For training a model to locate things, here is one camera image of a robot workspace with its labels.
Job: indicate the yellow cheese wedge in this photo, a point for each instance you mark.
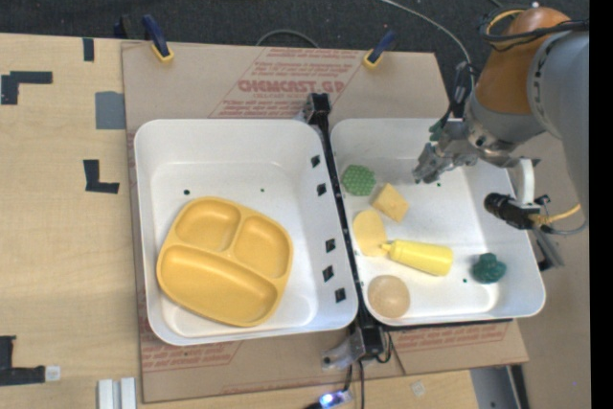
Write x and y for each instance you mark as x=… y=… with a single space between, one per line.
x=390 y=202

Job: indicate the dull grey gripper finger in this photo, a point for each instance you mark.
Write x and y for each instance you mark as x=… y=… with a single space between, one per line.
x=438 y=170
x=419 y=167

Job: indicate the thin black rod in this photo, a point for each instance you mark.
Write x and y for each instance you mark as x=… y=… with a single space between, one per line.
x=341 y=215

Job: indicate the dark green broccoli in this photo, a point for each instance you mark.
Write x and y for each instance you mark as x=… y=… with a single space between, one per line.
x=488 y=268

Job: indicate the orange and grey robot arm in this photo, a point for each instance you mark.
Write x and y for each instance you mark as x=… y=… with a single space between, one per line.
x=536 y=76

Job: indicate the brown cardboard board red print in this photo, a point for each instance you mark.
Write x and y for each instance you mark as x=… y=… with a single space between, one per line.
x=201 y=81

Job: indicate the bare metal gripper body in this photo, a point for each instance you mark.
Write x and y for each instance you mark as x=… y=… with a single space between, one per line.
x=467 y=146

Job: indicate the beige round bun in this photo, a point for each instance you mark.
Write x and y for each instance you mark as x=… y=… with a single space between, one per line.
x=388 y=295

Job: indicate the pale yellow round slice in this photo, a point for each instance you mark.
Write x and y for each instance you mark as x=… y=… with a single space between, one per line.
x=369 y=232

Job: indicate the yellow divided plate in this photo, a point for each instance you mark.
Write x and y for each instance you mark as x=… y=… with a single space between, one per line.
x=225 y=261

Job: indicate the white plastic tray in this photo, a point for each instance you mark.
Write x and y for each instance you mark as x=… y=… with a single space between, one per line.
x=455 y=225
x=230 y=167

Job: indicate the green hexagonal biscuit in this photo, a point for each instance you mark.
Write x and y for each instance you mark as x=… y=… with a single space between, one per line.
x=358 y=179

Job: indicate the black cylinder on white bracket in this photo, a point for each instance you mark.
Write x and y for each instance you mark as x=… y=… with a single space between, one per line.
x=510 y=206

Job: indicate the yellow mustard bottle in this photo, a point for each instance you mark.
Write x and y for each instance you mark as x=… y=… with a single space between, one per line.
x=421 y=256

